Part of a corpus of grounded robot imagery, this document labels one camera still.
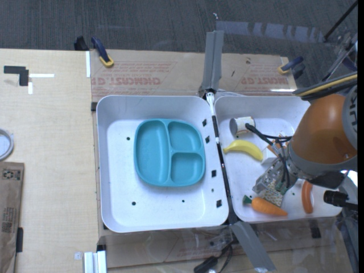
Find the can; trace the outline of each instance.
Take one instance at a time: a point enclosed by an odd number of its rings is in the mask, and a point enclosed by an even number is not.
[[[230,131],[233,136],[249,133],[250,130],[245,127],[247,123],[255,127],[255,121],[251,116],[232,118],[230,120]]]

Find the blue plate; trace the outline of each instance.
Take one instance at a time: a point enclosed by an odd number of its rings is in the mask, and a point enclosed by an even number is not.
[[[134,164],[139,177],[151,185],[193,185],[205,173],[201,134],[184,121],[143,121],[135,133]]]

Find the banana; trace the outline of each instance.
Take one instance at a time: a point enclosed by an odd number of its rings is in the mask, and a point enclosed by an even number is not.
[[[246,152],[258,161],[263,160],[263,153],[255,144],[247,140],[237,139],[234,140],[228,147],[222,149],[224,153],[230,151]]]

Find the white plastic tray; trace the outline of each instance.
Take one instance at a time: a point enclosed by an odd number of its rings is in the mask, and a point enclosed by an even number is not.
[[[107,96],[97,104],[96,113],[101,214],[110,230],[127,233],[200,228],[226,221],[229,209],[206,101],[195,96]],[[138,125],[151,118],[179,119],[199,130],[206,163],[205,175],[198,183],[157,187],[137,175],[134,135]]]
[[[303,114],[309,106],[308,102],[299,97],[252,97],[252,96],[223,96],[216,100],[215,111],[220,132],[222,148],[227,147],[234,137],[229,128],[229,122],[234,117],[252,116],[256,128],[267,135],[293,135]],[[243,134],[239,139],[255,143],[261,150],[267,144],[253,133]],[[246,222],[270,222],[280,220],[296,220],[301,218],[329,217],[338,215],[341,208],[324,203],[324,192],[328,189],[314,186],[311,193],[313,213],[306,214],[301,202],[301,186],[303,181],[296,184],[285,194],[282,208],[288,212],[287,217],[270,216],[255,212],[249,206],[242,205],[244,195],[257,196],[252,188],[256,179],[266,171],[270,164],[262,165],[259,161],[242,152],[224,154],[226,172],[229,178],[234,211]]]

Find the carrot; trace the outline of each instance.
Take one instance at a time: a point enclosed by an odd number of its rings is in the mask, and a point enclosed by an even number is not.
[[[276,216],[286,216],[288,213],[282,208],[276,206],[275,204],[265,200],[261,197],[254,197],[250,199],[246,195],[243,198],[243,204],[251,204],[251,207],[257,211],[265,214],[273,214]]]
[[[313,212],[313,206],[311,203],[311,190],[313,185],[305,181],[302,185],[302,191],[301,191],[301,199],[303,204],[303,209],[306,213],[312,213]]]

